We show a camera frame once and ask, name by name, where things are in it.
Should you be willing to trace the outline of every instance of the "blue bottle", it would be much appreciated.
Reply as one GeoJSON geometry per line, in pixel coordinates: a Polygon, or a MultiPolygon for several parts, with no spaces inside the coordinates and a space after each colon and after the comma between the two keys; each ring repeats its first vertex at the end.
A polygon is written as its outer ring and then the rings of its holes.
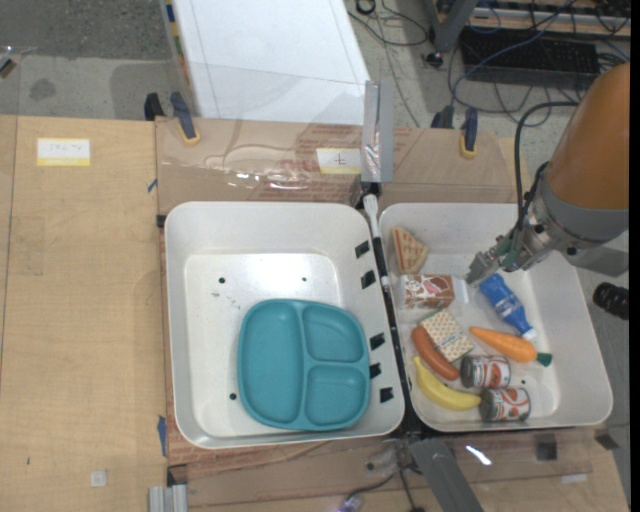
{"type": "Polygon", "coordinates": [[[538,335],[527,322],[524,306],[505,284],[501,275],[493,274],[482,281],[480,291],[489,299],[500,318],[518,329],[523,338],[532,340],[538,335]]]}

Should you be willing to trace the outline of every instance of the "soda can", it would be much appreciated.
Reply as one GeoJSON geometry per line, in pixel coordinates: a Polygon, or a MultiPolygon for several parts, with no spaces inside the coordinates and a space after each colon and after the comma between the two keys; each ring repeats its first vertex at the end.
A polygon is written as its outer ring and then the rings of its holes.
{"type": "Polygon", "coordinates": [[[529,393],[524,388],[485,388],[480,398],[480,416],[484,421],[522,421],[531,413],[529,393]]]}
{"type": "Polygon", "coordinates": [[[465,388],[506,388],[511,366],[504,356],[465,356],[460,363],[460,380],[465,388]]]}

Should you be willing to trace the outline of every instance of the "yellow banana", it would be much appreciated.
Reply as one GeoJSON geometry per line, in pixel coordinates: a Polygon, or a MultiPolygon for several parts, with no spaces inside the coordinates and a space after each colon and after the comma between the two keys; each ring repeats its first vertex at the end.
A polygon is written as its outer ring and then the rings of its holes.
{"type": "Polygon", "coordinates": [[[420,356],[415,356],[413,362],[416,365],[418,388],[427,398],[454,411],[466,411],[480,405],[480,396],[445,386],[428,368],[422,365],[420,356]]]}

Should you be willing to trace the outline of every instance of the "bottle cap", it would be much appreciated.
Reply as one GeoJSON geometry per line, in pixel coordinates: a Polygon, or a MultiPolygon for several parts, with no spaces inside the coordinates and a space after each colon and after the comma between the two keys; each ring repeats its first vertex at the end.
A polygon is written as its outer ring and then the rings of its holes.
{"type": "Polygon", "coordinates": [[[531,341],[537,336],[538,336],[538,331],[536,331],[533,327],[529,329],[527,332],[522,334],[522,337],[527,341],[531,341]]]}

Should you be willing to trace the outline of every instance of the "white tray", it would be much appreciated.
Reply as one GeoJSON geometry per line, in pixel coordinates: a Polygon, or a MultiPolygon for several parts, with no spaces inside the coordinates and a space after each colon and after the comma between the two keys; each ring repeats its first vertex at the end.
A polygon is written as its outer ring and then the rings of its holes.
{"type": "MultiPolygon", "coordinates": [[[[392,283],[398,279],[391,228],[402,226],[430,248],[422,273],[464,277],[479,251],[487,250],[496,236],[506,234],[516,219],[515,205],[503,204],[397,204],[381,215],[381,233],[392,283]]],[[[524,421],[482,422],[477,409],[454,412],[442,408],[412,386],[411,400],[420,419],[443,432],[493,429],[533,429],[594,425],[604,421],[613,396],[576,269],[558,253],[528,271],[501,272],[507,285],[525,305],[529,323],[538,331],[539,352],[550,352],[548,368],[537,363],[512,363],[513,386],[524,387],[531,415],[524,421]]],[[[500,320],[477,289],[470,302],[454,301],[449,312],[465,331],[478,325],[517,334],[500,320]]],[[[426,310],[396,309],[405,366],[415,376],[411,361],[416,351],[411,330],[426,310]]],[[[476,346],[472,353],[487,353],[476,346]]],[[[451,387],[466,390],[459,380],[451,387]]]]}
{"type": "Polygon", "coordinates": [[[168,215],[165,242],[176,420],[186,439],[230,448],[376,436],[398,426],[404,400],[369,227],[360,213],[318,203],[185,203],[168,215]],[[356,257],[365,241],[370,250],[356,257]],[[376,282],[363,289],[361,277],[371,270],[376,282]],[[370,381],[369,406],[355,425],[287,431],[245,411],[236,374],[240,326],[251,306],[272,298],[342,307],[358,319],[367,340],[384,336],[379,348],[369,347],[370,364],[379,363],[382,373],[370,381]],[[383,388],[392,388],[394,398],[381,402],[383,388]]]}

